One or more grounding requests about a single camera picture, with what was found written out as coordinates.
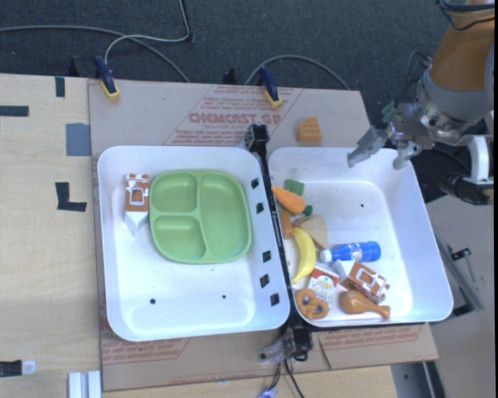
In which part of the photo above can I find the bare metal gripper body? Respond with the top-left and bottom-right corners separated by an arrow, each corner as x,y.
383,93 -> 479,149

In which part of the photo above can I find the orange waffle biscuit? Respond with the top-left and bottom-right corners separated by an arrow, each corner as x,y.
295,116 -> 323,143

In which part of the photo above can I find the white plastic tray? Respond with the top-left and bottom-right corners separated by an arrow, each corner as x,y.
97,145 -> 292,342
267,146 -> 455,328

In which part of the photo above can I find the green ribbed block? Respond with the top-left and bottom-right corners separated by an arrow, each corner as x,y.
283,178 -> 306,197

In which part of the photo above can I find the orange carrot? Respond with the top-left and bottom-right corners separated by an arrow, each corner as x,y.
271,185 -> 315,217

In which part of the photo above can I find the tan bread slice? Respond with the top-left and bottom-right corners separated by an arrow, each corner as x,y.
293,215 -> 330,251

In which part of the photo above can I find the thin black rod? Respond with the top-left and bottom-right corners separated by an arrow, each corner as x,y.
255,141 -> 304,331

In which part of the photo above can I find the blue bottle white cap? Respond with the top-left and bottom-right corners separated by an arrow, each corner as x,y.
319,240 -> 383,265

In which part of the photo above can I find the orange sausage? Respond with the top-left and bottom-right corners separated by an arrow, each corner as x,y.
278,209 -> 294,240

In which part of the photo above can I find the yellow banana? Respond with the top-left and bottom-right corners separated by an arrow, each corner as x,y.
290,226 -> 318,284

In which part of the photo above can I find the orange and white carton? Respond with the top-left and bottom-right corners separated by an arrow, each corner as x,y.
339,260 -> 391,305
123,172 -> 151,237

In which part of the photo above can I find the red and white carton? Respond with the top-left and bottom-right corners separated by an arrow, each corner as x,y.
306,265 -> 341,307

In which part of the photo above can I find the brown chicken drumstick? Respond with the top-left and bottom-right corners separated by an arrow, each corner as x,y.
339,289 -> 392,320

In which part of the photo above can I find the green divided plate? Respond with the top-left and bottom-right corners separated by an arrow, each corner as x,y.
148,169 -> 253,265

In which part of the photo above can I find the brown pretzel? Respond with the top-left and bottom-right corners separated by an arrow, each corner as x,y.
294,288 -> 330,321

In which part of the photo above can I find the brown cardboard board red print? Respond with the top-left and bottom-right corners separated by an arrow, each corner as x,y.
87,79 -> 440,392

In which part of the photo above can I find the black cylinder on white bracket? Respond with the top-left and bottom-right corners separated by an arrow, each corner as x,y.
438,133 -> 496,206

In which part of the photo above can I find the black block with wires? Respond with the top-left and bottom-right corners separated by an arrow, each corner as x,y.
287,325 -> 315,361
244,124 -> 271,153

